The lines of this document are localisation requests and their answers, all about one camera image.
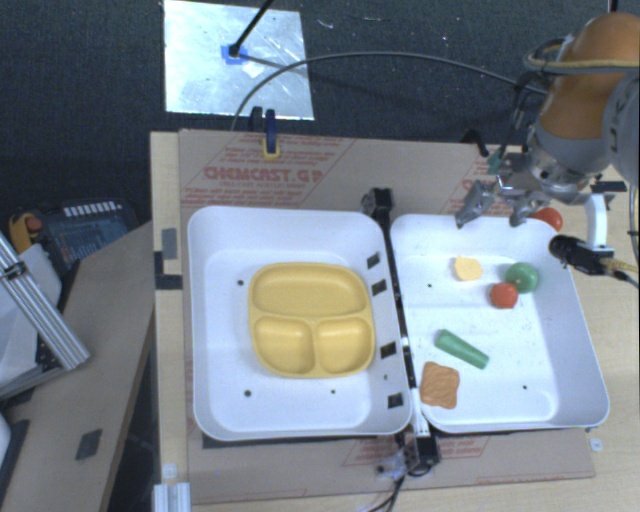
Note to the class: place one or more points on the red toy tomato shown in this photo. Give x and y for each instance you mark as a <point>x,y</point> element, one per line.
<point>550,219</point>
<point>503,296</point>

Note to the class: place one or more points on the orange square toy biscuit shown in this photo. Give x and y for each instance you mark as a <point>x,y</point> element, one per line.
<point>439,385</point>

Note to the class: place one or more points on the brown cardboard board red print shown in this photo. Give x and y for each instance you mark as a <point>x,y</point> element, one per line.
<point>310,165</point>

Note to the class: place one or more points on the yellow toy biscuit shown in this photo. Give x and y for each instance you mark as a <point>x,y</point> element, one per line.
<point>468,269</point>

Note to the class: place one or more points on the thin black and white rod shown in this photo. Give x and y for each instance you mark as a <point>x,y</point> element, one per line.
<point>398,305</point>

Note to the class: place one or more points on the green toy cucumber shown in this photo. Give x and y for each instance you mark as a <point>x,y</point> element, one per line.
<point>460,349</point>

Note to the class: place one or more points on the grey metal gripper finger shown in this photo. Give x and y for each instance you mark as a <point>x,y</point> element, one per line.
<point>525,207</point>
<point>475,202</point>

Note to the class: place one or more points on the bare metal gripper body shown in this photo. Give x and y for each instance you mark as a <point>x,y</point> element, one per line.
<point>547,182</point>

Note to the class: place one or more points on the green toy apple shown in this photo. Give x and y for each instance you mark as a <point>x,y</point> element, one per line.
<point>524,276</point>

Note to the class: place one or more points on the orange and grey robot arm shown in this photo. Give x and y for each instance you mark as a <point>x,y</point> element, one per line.
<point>585,85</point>

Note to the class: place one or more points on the black cylinder on white bracket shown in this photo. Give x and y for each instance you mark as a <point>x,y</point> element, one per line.
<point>580,252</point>

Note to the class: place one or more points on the yellow divided plate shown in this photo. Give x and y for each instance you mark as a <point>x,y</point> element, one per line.
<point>305,295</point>

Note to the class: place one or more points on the white plastic tray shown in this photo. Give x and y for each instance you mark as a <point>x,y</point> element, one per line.
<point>540,360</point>
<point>225,320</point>

